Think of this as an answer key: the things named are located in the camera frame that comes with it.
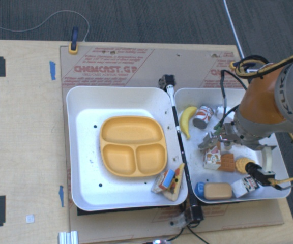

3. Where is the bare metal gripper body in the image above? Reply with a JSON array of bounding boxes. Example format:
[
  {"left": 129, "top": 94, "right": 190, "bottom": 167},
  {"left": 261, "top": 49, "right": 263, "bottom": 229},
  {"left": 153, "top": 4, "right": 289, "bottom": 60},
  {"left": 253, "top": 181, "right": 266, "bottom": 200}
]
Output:
[{"left": 218, "top": 122, "right": 261, "bottom": 151}]

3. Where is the white carton with orange print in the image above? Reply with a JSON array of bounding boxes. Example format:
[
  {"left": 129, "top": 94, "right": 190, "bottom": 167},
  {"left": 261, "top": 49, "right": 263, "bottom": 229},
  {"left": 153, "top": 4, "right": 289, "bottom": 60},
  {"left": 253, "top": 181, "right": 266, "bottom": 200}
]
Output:
[{"left": 202, "top": 141, "right": 222, "bottom": 171}]

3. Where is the white plastic tray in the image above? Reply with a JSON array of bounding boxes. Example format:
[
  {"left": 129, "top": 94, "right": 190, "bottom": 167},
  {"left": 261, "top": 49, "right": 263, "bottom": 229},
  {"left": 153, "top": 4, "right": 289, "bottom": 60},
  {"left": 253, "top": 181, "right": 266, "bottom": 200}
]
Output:
[
  {"left": 66, "top": 85, "right": 189, "bottom": 211},
  {"left": 173, "top": 87, "right": 292, "bottom": 204}
]

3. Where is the red and white can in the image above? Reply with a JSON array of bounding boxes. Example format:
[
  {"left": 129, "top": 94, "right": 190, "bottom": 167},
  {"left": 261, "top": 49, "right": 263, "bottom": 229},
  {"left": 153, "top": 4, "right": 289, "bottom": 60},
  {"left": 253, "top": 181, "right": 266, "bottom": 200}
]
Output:
[{"left": 192, "top": 105, "right": 215, "bottom": 130}]

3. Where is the brown waffle biscuit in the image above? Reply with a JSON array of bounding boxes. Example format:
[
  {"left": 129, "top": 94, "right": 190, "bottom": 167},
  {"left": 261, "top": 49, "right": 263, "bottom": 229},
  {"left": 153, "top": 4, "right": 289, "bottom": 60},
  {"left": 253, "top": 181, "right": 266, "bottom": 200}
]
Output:
[{"left": 218, "top": 153, "right": 236, "bottom": 173}]

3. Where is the yellow banana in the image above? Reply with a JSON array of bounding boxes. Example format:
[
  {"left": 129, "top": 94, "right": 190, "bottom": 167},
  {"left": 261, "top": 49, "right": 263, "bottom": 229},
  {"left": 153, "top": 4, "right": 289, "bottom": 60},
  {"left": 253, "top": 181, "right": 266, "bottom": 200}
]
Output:
[{"left": 179, "top": 106, "right": 198, "bottom": 140}]

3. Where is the thin black and white rod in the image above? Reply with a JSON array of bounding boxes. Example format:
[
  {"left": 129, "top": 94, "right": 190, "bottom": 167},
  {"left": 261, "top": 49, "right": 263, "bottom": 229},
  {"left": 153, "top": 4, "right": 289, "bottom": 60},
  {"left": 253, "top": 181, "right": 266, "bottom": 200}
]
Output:
[{"left": 166, "top": 84, "right": 198, "bottom": 208}]

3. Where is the yellow textured cone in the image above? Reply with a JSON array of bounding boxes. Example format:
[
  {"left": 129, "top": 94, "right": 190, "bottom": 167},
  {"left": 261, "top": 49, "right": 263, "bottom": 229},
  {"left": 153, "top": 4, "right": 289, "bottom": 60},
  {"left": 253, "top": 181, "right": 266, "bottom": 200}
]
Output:
[{"left": 235, "top": 157, "right": 256, "bottom": 175}]

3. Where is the blue round object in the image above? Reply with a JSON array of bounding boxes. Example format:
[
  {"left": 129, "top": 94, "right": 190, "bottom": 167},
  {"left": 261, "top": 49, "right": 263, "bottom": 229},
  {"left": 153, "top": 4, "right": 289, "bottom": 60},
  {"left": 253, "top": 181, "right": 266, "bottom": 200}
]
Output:
[{"left": 194, "top": 181, "right": 207, "bottom": 199}]

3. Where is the tan bread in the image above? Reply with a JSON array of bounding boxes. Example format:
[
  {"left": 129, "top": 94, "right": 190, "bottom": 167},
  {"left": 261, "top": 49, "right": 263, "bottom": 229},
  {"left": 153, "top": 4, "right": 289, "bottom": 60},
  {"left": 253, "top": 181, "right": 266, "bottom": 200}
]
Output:
[{"left": 203, "top": 182, "right": 233, "bottom": 201}]

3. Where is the pizza slice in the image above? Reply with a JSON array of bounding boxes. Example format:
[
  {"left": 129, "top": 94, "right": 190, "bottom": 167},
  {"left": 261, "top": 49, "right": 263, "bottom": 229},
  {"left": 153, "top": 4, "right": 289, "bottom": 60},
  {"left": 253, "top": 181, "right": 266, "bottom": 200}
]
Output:
[{"left": 162, "top": 162, "right": 186, "bottom": 202}]

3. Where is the white carton with black print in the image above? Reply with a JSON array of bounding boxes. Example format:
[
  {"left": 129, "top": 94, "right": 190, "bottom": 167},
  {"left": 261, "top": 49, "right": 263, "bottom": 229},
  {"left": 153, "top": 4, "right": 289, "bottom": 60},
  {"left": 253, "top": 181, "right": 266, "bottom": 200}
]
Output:
[{"left": 230, "top": 175, "right": 260, "bottom": 199}]

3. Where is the small carton with blue side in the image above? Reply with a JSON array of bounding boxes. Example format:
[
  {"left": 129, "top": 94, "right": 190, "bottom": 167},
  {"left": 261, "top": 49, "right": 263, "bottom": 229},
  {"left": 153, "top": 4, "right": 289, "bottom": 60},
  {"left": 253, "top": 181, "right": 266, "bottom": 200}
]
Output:
[{"left": 150, "top": 168, "right": 176, "bottom": 194}]

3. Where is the orange divided plate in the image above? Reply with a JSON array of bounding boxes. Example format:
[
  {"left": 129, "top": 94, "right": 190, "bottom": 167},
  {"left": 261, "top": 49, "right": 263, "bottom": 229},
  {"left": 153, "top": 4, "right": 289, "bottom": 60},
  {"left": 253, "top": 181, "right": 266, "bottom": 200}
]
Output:
[{"left": 99, "top": 115, "right": 168, "bottom": 178}]

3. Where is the brown cardboard board red print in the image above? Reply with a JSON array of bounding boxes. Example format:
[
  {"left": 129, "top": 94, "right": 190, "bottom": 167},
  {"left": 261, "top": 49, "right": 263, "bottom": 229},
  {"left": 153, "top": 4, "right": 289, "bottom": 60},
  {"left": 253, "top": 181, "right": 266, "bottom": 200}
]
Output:
[{"left": 60, "top": 44, "right": 285, "bottom": 241}]

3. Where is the black cylinder on white bracket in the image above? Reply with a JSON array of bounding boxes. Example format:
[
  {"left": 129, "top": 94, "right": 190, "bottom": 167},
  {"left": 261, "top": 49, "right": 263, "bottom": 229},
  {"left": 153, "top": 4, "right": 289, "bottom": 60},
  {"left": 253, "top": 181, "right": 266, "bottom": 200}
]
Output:
[{"left": 245, "top": 144, "right": 277, "bottom": 187}]

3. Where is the black block with thin wires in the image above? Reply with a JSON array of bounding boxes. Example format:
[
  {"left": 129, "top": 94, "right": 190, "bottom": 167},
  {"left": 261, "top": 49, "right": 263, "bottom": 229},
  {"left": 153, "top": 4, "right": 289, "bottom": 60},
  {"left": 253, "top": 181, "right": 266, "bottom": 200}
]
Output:
[
  {"left": 158, "top": 74, "right": 177, "bottom": 90},
  {"left": 184, "top": 204, "right": 205, "bottom": 224}
]

